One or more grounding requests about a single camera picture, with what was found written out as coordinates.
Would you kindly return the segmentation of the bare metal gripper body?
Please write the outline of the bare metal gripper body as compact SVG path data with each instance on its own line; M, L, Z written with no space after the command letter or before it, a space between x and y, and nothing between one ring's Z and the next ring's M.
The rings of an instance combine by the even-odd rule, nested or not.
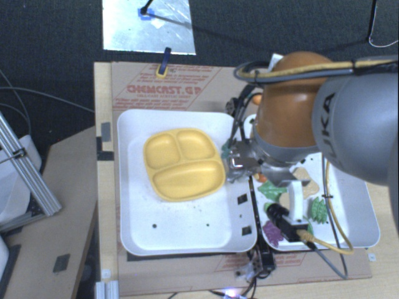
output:
M254 139L234 140L222 156L229 183L257 173L263 174L274 186L288 186L292 181L298 181L290 171L291 163L274 159Z

